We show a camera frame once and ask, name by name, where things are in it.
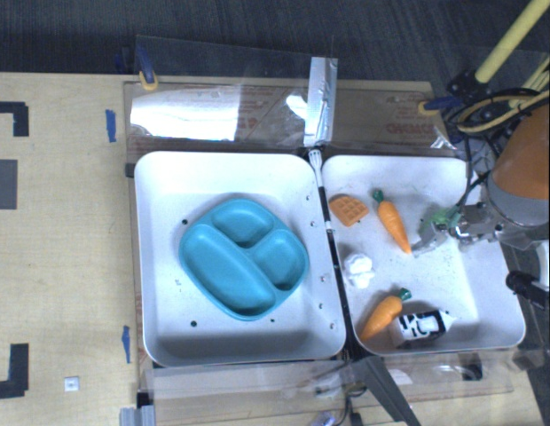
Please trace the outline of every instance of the blue divided plate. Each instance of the blue divided plate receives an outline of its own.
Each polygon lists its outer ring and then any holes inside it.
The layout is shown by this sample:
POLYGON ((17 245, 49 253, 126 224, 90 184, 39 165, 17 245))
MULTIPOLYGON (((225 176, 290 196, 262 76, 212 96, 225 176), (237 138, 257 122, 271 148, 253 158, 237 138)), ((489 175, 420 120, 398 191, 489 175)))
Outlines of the blue divided plate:
POLYGON ((238 320, 272 312, 309 270, 301 241, 249 199, 231 199, 210 210, 186 231, 178 254, 200 291, 238 320))

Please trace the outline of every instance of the orange object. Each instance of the orange object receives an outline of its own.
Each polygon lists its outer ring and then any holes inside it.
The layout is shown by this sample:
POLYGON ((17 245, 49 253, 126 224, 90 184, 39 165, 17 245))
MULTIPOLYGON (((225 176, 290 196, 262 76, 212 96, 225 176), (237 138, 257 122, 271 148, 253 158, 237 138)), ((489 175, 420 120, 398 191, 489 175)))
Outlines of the orange object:
POLYGON ((389 325, 401 313, 402 302, 409 298, 411 298, 411 292, 402 288, 397 295, 386 296, 381 300, 364 325, 360 335, 362 341, 374 337, 389 325))
POLYGON ((336 217, 347 227, 354 225, 370 212, 362 201, 348 195, 334 197, 328 203, 328 206, 336 217))
POLYGON ((389 234, 394 238, 399 247, 406 252, 411 254, 411 245, 407 239, 407 234, 405 233, 405 226, 403 220, 399 215, 399 212, 396 209, 396 206, 393 202, 383 200, 383 192, 378 189, 373 193, 373 198, 378 202, 378 217, 383 226, 387 229, 389 234))
POLYGON ((519 124, 491 171, 494 183, 507 193, 549 200, 549 105, 519 124))

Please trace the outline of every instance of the gray square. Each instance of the gray square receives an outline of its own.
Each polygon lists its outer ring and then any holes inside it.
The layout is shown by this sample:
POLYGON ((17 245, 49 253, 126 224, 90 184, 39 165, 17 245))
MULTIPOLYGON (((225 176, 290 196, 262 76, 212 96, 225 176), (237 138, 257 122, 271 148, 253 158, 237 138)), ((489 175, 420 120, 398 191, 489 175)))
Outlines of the gray square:
POLYGON ((0 160, 0 209, 17 209, 17 160, 0 160))

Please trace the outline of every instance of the yellow pole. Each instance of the yellow pole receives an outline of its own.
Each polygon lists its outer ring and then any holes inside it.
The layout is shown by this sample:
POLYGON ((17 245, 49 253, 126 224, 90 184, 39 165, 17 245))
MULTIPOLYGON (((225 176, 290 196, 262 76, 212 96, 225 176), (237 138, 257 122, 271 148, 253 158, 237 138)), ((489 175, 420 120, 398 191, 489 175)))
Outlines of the yellow pole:
POLYGON ((479 83, 488 83, 492 79, 549 6, 550 0, 531 0, 528 3, 506 34, 499 40, 488 58, 476 71, 475 78, 479 83))

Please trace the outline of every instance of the toy carrot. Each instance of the toy carrot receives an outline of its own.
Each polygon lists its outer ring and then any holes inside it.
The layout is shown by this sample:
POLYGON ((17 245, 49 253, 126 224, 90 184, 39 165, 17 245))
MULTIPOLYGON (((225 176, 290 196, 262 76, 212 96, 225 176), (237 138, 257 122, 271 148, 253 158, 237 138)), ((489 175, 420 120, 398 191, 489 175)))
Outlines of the toy carrot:
POLYGON ((411 254, 411 245, 407 239, 407 234, 405 233, 405 226, 403 225, 403 220, 397 211, 396 206, 393 202, 383 200, 383 192, 381 189, 378 189, 373 192, 372 197, 378 202, 378 217, 383 226, 387 229, 389 234, 394 238, 399 247, 406 252, 411 254))
POLYGON ((374 337, 389 325, 401 313, 401 303, 409 298, 411 298, 411 292, 402 288, 397 295, 386 296, 381 300, 364 325, 364 330, 360 335, 362 341, 374 337))

